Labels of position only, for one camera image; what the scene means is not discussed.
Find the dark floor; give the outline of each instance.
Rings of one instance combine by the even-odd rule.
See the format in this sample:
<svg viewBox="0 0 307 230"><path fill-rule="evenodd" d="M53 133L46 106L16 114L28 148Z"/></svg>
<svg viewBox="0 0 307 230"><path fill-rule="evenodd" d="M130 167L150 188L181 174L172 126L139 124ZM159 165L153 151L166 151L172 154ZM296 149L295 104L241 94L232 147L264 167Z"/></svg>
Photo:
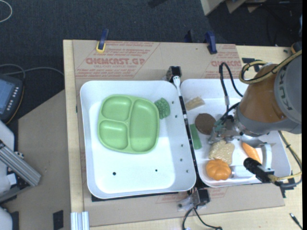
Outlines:
<svg viewBox="0 0 307 230"><path fill-rule="evenodd" d="M202 43L213 31L217 43L291 46L298 35L302 0L268 0L249 13L242 6L232 14L225 3L205 16L200 0L4 0L13 9L0 23L0 65L24 69L52 67L63 71L63 39L98 40L103 28L109 40L183 42L188 30ZM0 21L10 13L0 2ZM0 68L0 73L17 70ZM24 100L15 119L64 89L55 71L26 74Z"/></svg>

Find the brown round patty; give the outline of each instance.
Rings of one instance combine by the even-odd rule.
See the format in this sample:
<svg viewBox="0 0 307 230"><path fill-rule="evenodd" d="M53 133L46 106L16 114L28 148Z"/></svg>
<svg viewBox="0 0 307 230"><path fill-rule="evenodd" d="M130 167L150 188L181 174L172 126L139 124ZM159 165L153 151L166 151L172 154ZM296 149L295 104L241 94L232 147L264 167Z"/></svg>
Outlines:
<svg viewBox="0 0 307 230"><path fill-rule="evenodd" d="M210 135L215 122L215 118L210 114L201 113L195 119L195 126L199 132Z"/></svg>

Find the carrot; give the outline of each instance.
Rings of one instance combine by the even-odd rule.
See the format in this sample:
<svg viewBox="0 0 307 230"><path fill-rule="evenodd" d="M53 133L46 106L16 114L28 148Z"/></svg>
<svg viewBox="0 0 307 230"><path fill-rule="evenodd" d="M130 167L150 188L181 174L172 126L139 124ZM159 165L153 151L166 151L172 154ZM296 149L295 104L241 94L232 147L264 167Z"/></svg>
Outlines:
<svg viewBox="0 0 307 230"><path fill-rule="evenodd" d="M245 142L242 142L242 147L243 147L244 151L246 152L246 154L250 158L258 161L259 163L261 163L259 154L258 154L258 152L257 152L257 150L255 148L253 148L252 146L250 146L249 144L247 144Z"/></svg>

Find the orange pumpkin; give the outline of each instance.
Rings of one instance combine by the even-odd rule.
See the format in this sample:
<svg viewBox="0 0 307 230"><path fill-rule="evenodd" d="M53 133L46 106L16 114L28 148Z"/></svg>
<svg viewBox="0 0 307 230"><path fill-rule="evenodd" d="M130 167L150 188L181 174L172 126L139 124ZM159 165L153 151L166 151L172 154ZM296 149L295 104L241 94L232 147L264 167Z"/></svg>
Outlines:
<svg viewBox="0 0 307 230"><path fill-rule="evenodd" d="M231 175L228 163L221 159L210 160L206 165L206 171L208 176L216 181L227 180Z"/></svg>

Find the black electronic device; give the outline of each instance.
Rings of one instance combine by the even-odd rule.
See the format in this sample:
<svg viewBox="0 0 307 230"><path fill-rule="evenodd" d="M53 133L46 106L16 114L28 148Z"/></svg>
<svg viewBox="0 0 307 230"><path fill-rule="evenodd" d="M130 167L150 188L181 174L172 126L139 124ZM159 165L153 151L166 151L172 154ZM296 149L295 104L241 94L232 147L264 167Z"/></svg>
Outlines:
<svg viewBox="0 0 307 230"><path fill-rule="evenodd" d="M0 74L0 120L7 122L16 113L23 95L20 79Z"/></svg>

